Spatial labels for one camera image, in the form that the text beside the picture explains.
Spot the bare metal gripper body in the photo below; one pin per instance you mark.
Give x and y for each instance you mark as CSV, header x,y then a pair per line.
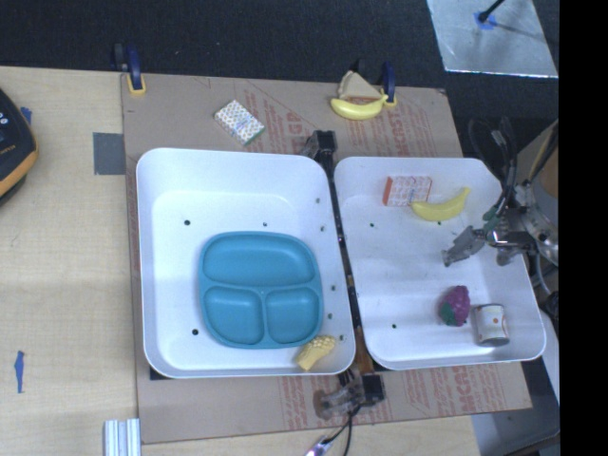
x,y
544,235

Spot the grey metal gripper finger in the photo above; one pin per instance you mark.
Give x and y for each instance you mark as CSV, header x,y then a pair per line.
x,y
463,247
510,255

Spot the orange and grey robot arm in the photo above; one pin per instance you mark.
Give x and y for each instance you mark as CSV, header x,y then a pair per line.
x,y
550,183

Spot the yellow banana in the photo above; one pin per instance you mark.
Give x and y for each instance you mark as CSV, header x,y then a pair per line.
x,y
439,209
356,108

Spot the purple grapes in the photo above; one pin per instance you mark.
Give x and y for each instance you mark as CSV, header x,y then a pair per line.
x,y
457,304

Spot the white plastic tray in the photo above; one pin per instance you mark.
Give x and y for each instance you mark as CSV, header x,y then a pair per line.
x,y
166,302
404,278

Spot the small white can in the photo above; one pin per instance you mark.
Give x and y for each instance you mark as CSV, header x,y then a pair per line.
x,y
490,323

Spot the orange and white carton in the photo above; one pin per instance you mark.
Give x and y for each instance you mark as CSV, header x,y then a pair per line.
x,y
404,189

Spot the yellow corn cob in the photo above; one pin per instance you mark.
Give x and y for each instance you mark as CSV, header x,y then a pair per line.
x,y
314,352

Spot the tan sandwich wedge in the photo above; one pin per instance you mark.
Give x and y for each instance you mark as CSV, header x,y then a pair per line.
x,y
355,86

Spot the blue divided plate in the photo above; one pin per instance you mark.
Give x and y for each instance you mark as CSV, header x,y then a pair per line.
x,y
259,259

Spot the white carton with green pattern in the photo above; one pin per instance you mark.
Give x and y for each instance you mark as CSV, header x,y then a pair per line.
x,y
239,122

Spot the brown cardboard board red print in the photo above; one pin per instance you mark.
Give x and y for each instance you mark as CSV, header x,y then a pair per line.
x,y
190,112

